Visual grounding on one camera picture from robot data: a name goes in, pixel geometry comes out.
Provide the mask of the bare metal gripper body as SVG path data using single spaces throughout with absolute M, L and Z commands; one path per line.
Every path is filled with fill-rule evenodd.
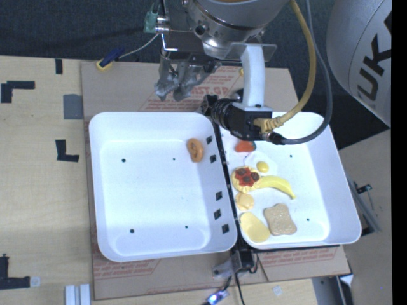
M 263 64 L 266 44 L 260 31 L 213 19 L 161 24 L 160 72 L 186 72 L 187 67 L 212 72 L 221 62 Z

